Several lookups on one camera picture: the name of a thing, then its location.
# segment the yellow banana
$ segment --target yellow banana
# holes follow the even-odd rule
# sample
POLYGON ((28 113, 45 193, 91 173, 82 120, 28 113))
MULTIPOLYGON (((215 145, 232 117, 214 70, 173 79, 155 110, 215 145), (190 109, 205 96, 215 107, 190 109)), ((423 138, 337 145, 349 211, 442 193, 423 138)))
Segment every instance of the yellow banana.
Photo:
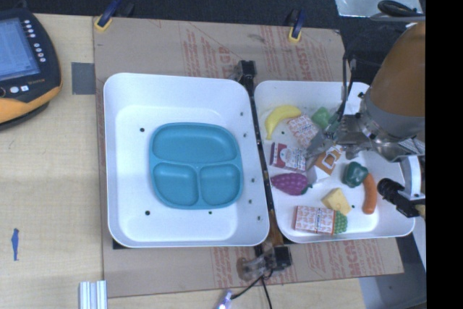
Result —
POLYGON ((267 139, 272 138, 272 133, 281 120, 292 119, 300 115, 302 115, 302 112, 296 106, 285 104, 276 107, 266 119, 267 139))

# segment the wooden table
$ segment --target wooden table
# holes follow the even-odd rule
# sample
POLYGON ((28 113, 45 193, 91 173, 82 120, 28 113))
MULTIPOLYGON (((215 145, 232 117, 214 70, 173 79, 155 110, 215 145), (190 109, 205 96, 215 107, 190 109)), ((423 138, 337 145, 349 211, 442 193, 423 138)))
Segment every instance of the wooden table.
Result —
MULTIPOLYGON (((103 279, 95 96, 72 94, 72 62, 93 63, 92 17, 38 14, 61 62, 62 92, 0 131, 0 308, 78 308, 103 279), (19 230, 17 260, 11 238, 19 230)), ((268 287, 274 308, 364 308, 358 279, 268 287)), ((117 308, 214 308, 222 290, 110 299, 117 308)), ((268 308, 262 287, 233 308, 268 308)))

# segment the blue divided plate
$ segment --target blue divided plate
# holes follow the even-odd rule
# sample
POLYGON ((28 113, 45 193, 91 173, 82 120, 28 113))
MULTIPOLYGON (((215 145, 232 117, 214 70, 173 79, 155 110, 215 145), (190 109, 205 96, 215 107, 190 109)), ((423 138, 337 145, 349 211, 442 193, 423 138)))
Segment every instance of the blue divided plate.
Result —
POLYGON ((167 206, 223 208, 241 195, 239 146, 228 130, 192 122, 165 124, 150 139, 154 191, 167 206))

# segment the cable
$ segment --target cable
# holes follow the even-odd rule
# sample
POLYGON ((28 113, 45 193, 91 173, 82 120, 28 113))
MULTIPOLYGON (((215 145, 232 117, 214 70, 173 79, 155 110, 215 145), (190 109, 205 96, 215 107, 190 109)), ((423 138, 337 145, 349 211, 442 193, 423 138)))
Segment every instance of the cable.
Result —
POLYGON ((260 280, 262 281, 263 289, 266 291, 266 297, 267 297, 267 301, 268 301, 268 307, 269 307, 270 309, 272 309, 272 302, 270 301, 270 295, 268 294, 268 291, 267 291, 266 279, 264 279, 263 277, 261 277, 260 280))
MULTIPOLYGON (((396 9, 399 8, 399 5, 402 6, 402 9, 400 10, 405 10, 406 7, 400 3, 396 3, 396 4, 392 4, 391 1, 380 1, 381 6, 391 6, 391 7, 396 7, 396 9)), ((398 31, 398 29, 396 29, 395 27, 391 28, 391 27, 388 27, 386 25, 381 25, 379 28, 378 28, 378 32, 379 31, 382 31, 384 29, 389 29, 389 30, 394 30, 394 31, 398 31)), ((340 122, 342 120, 342 117, 344 115, 344 110, 346 108, 346 103, 347 103, 347 99, 349 97, 349 94, 350 94, 350 91, 352 89, 352 84, 354 82, 353 80, 353 76, 352 74, 350 75, 350 79, 349 79, 349 85, 347 85, 347 62, 349 61, 349 58, 352 57, 351 56, 351 53, 354 49, 354 47, 356 46, 356 44, 359 42, 359 40, 363 37, 365 37, 366 35, 368 35, 368 31, 364 31, 363 33, 360 33, 359 35, 357 35, 354 40, 351 42, 351 45, 348 46, 346 48, 346 50, 344 51, 344 55, 342 57, 342 102, 341 102, 341 105, 339 106, 338 110, 336 111, 337 113, 337 121, 340 122)))
POLYGON ((267 286, 266 286, 266 283, 265 281, 267 279, 269 279, 270 277, 272 277, 272 274, 273 274, 273 269, 270 271, 270 274, 268 276, 266 276, 265 274, 262 274, 261 276, 259 276, 252 284, 250 284, 248 287, 246 287, 244 290, 242 290, 241 292, 237 293, 237 294, 234 294, 230 297, 230 300, 234 300, 234 299, 237 299, 238 297, 240 297, 241 295, 243 295, 245 292, 247 292, 251 287, 254 287, 254 285, 256 283, 258 283, 259 281, 262 281, 262 285, 263 285, 263 288, 264 290, 266 291, 266 297, 267 297, 267 301, 268 301, 268 307, 270 309, 272 309, 272 303, 271 303, 271 300, 270 300, 270 295, 268 294, 268 291, 267 291, 267 286))
POLYGON ((416 17, 424 16, 423 13, 417 12, 417 9, 411 9, 402 3, 394 0, 382 0, 378 3, 378 9, 382 13, 392 17, 416 17))

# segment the green toy vegetable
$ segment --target green toy vegetable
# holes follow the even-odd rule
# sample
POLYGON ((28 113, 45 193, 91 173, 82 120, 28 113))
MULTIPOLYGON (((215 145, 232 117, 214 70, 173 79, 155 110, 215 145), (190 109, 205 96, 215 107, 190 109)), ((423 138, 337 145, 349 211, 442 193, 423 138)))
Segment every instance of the green toy vegetable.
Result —
POLYGON ((333 234, 344 233, 347 231, 347 217, 337 211, 334 216, 334 230, 333 234))
POLYGON ((351 188, 361 185, 368 175, 368 169, 358 162, 352 161, 346 166, 342 182, 351 188))
POLYGON ((322 129, 325 129, 330 122, 330 113, 325 107, 320 107, 312 116, 311 119, 322 129))

